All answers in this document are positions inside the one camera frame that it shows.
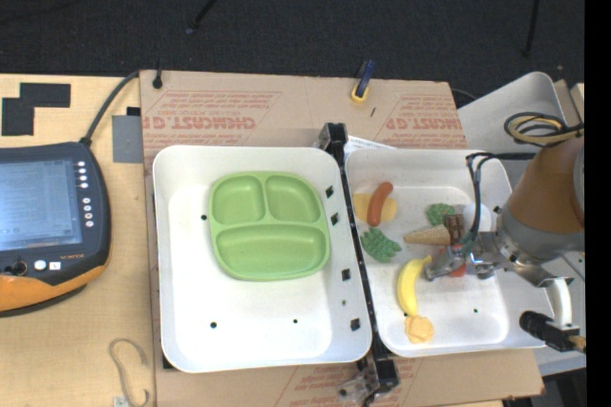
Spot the yellow banana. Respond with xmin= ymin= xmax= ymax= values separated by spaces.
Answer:
xmin=396 ymin=254 xmax=433 ymax=318

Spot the black cylinder on white bracket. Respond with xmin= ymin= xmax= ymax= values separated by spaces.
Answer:
xmin=518 ymin=275 xmax=581 ymax=353

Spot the white egg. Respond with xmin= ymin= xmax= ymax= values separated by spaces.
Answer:
xmin=461 ymin=202 xmax=494 ymax=235

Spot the green divided plate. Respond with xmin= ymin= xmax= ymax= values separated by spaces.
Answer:
xmin=207 ymin=170 xmax=332 ymax=283

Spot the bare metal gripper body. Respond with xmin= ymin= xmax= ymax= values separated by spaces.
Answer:
xmin=465 ymin=230 xmax=532 ymax=281

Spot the white paper sheet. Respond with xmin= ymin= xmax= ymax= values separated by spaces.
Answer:
xmin=344 ymin=135 xmax=398 ymax=154

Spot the red sausage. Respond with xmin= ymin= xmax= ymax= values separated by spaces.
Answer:
xmin=366 ymin=181 xmax=394 ymax=227

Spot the brown cardboard board red print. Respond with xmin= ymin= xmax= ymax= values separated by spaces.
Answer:
xmin=137 ymin=69 xmax=546 ymax=407

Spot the orange yellow biscuit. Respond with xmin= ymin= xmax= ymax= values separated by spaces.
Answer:
xmin=404 ymin=314 xmax=436 ymax=346

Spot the tan ice cream cone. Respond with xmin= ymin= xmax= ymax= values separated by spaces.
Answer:
xmin=403 ymin=223 xmax=453 ymax=247

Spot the green broccoli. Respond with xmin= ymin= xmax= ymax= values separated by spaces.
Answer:
xmin=426 ymin=203 xmax=457 ymax=227

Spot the yellow bread bun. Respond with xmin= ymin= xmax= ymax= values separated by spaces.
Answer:
xmin=352 ymin=192 xmax=399 ymax=224

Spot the thin black and white rod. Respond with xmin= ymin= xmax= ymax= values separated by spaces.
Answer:
xmin=332 ymin=141 xmax=386 ymax=366

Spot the brown chocolate bar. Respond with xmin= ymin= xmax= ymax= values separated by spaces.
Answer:
xmin=443 ymin=213 xmax=467 ymax=244

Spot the red round toy food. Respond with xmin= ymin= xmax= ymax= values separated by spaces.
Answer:
xmin=450 ymin=241 xmax=468 ymax=278

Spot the white plastic tray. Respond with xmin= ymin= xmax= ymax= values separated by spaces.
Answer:
xmin=152 ymin=144 xmax=373 ymax=374
xmin=344 ymin=148 xmax=556 ymax=358

